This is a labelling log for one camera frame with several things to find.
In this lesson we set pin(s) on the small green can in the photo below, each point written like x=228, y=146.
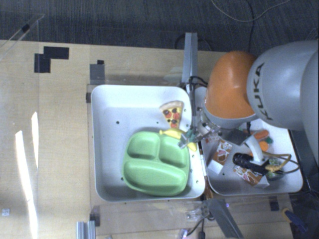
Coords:
x=274, y=162

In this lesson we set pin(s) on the yellow banana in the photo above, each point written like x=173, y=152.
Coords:
x=172, y=133

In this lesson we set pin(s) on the pizza slice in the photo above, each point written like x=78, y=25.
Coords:
x=173, y=113

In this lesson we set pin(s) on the green divided plate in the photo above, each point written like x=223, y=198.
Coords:
x=152, y=173

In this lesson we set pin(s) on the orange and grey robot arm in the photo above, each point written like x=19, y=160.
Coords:
x=274, y=83

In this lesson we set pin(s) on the orange and white carton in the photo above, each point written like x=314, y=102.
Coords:
x=251, y=178
x=221, y=154

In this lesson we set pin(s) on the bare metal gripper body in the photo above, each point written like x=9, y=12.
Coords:
x=205, y=132

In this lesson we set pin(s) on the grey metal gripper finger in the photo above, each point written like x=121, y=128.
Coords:
x=186, y=136
x=182, y=144

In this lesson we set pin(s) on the white plastic tray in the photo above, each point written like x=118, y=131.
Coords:
x=112, y=146
x=236, y=188

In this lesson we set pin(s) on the orange carrot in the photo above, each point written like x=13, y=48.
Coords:
x=261, y=134

